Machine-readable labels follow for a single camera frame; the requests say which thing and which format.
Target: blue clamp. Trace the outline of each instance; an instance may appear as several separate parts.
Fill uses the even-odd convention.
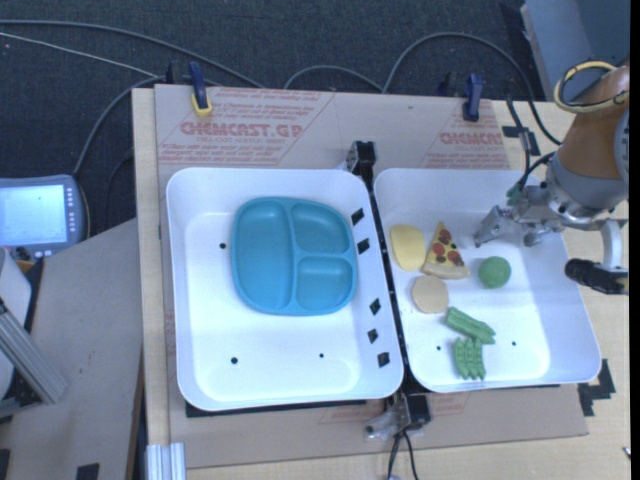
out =
[[[213,107],[207,95],[207,87],[204,84],[204,77],[200,64],[197,62],[189,62],[189,75],[193,84],[193,94],[191,94],[191,103],[196,114],[200,117],[211,115]]]
[[[480,93],[482,92],[482,86],[484,80],[480,75],[471,73],[467,78],[466,92],[469,101],[466,101],[462,105],[462,117],[465,121],[477,121],[480,119],[478,113],[478,106],[480,105]]]

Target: black fabric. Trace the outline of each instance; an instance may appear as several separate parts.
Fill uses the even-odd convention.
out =
[[[59,20],[117,27],[206,56],[269,88],[322,64],[355,70],[379,86],[418,39],[442,32],[489,41],[512,56],[543,99],[522,31],[523,0],[0,0],[0,21]],[[189,55],[104,30],[7,25],[0,32],[79,50],[163,75]],[[202,64],[205,78],[246,81]],[[421,44],[399,66],[389,92],[436,95],[450,73],[464,94],[470,73],[483,97],[502,99],[505,76],[517,76],[492,48],[462,38]],[[0,36],[0,177],[70,174],[110,102],[148,76],[42,45]],[[340,71],[309,72],[293,89],[375,92]],[[524,94],[514,96],[523,99]],[[95,234],[135,216],[129,100],[108,116],[79,172]]]

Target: pizza slice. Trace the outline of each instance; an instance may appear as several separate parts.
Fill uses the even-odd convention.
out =
[[[443,222],[438,223],[421,270],[425,274],[443,279],[461,279],[471,275],[471,271],[464,264],[458,251],[458,246],[453,241],[451,232]]]

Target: white tray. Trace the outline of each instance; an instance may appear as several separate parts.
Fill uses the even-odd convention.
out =
[[[339,170],[188,168],[171,178],[166,196],[177,376],[189,403],[222,411],[377,399],[399,388],[397,331],[360,179]],[[264,196],[328,204],[349,223],[363,210],[352,233],[369,248],[357,256],[358,284],[346,307],[321,316],[269,315],[239,297],[233,220],[244,203]]]
[[[524,247],[521,238],[505,237],[475,247],[473,234],[522,173],[389,169],[375,181],[409,365],[416,379],[437,392],[586,382],[601,366],[600,351],[578,285],[564,274],[568,261],[561,234]],[[472,276],[446,280],[450,305],[489,324],[496,343],[483,347],[484,381],[464,380],[455,370],[452,345],[458,332],[443,314],[418,310],[411,298],[415,279],[423,275],[398,266],[389,230],[396,224],[423,231],[427,247],[438,221],[453,234]],[[512,276],[500,289],[486,289],[477,278],[480,262],[502,256]]]

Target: table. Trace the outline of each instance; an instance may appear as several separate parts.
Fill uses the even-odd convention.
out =
[[[512,125],[504,102],[491,102],[500,125]],[[140,240],[140,268],[143,299],[145,394],[149,445],[168,446],[174,441],[169,414],[167,350],[165,346],[162,257],[158,236],[160,205],[155,134],[155,99],[152,89],[133,92],[136,157],[137,208]],[[573,116],[551,103],[537,104],[546,127],[563,137]],[[529,127],[543,153],[550,151],[524,102],[517,102],[524,126]],[[504,139],[510,166],[521,168],[522,154],[517,139]],[[614,216],[628,215],[623,203]],[[628,228],[624,265],[628,267]],[[602,246],[597,236],[567,230],[565,242],[570,257],[599,261]],[[623,448],[630,446],[629,299],[605,296],[581,288],[597,334],[602,357],[608,360],[616,393],[610,400],[595,402],[595,417],[588,418],[588,435],[565,439],[533,440],[454,448],[417,450],[416,467],[421,478],[630,478],[630,460]],[[189,468],[190,479],[252,478],[383,478],[388,451],[354,456],[276,461],[214,468]],[[396,459],[394,474],[410,478],[408,454],[404,448]]]

